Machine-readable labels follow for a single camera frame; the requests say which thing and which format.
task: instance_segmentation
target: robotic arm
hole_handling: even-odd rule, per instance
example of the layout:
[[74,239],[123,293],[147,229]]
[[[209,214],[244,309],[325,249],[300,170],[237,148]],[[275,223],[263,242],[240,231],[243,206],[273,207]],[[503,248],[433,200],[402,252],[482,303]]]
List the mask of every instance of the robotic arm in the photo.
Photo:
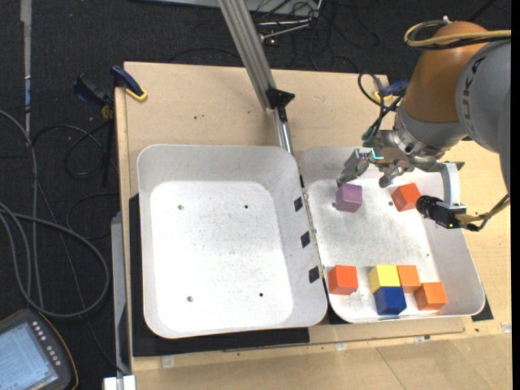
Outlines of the robotic arm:
[[[432,38],[414,40],[422,28],[440,24]],[[424,52],[396,108],[393,129],[378,129],[366,138],[364,146],[372,148],[372,155],[355,151],[345,162],[338,186],[361,175],[369,163],[383,172],[381,187],[415,168],[442,171],[445,152],[470,137],[500,155],[510,194],[510,31],[488,32],[471,22],[444,19],[414,26],[405,42]],[[438,198],[422,198],[418,210],[437,220],[428,214],[437,202]],[[461,212],[450,209],[454,204],[443,205],[452,219]]]

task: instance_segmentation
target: yellow block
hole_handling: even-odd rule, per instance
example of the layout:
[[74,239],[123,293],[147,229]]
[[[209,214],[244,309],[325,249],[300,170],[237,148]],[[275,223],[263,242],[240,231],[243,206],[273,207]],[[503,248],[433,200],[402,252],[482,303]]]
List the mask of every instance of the yellow block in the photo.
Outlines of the yellow block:
[[374,268],[368,272],[368,280],[370,281],[370,291],[372,293],[376,293],[379,288],[383,287],[401,286],[397,266],[388,264],[374,266]]

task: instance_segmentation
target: display screen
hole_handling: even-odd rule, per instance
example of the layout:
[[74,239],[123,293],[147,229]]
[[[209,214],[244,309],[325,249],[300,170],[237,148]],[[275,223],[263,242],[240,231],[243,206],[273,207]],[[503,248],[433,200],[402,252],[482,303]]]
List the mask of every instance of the display screen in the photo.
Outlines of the display screen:
[[37,390],[56,379],[27,322],[0,334],[0,390]]

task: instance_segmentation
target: black connector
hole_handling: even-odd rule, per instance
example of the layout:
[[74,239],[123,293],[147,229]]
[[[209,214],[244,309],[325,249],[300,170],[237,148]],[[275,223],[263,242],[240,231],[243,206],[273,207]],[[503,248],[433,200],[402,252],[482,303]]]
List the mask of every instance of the black connector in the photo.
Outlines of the black connector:
[[460,228],[460,221],[455,217],[456,214],[466,212],[466,208],[452,208],[441,199],[423,195],[417,200],[417,211],[425,218],[433,219],[444,228]]

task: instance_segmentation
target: black floor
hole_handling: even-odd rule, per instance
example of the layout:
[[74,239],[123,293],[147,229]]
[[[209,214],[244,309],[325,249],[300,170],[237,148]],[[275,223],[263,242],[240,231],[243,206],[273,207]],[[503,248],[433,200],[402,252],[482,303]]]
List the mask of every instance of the black floor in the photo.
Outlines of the black floor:
[[[405,30],[444,15],[451,20],[469,19],[486,1],[329,0],[312,31],[282,35],[278,46],[266,48],[266,55],[273,68],[386,74],[391,82],[409,79],[420,52],[403,45]],[[476,22],[489,29],[511,28],[511,1],[496,0]],[[260,20],[262,15],[253,17]],[[216,9],[127,0],[32,0],[31,137],[43,131],[35,151],[45,195],[38,196],[37,215],[93,237],[109,264],[111,241],[104,234],[118,210],[117,169],[110,166],[103,184],[97,142],[106,146],[106,126],[93,134],[95,141],[87,138],[68,153],[83,132],[105,123],[97,107],[79,101],[72,84],[84,73],[110,92],[110,67],[127,60],[241,65]],[[24,101],[20,0],[0,0],[0,109],[24,126]],[[0,201],[24,214],[30,214],[33,206],[31,166],[23,135],[0,116]],[[30,233],[30,225],[24,227]],[[102,289],[101,266],[77,242],[65,240],[66,249],[58,233],[40,227],[37,234],[45,308],[82,309],[72,267],[88,306]],[[0,227],[0,319],[25,306]],[[103,351],[113,359],[111,299],[90,322]],[[54,323],[70,346],[81,389],[98,389],[104,377],[115,375],[84,320]]]

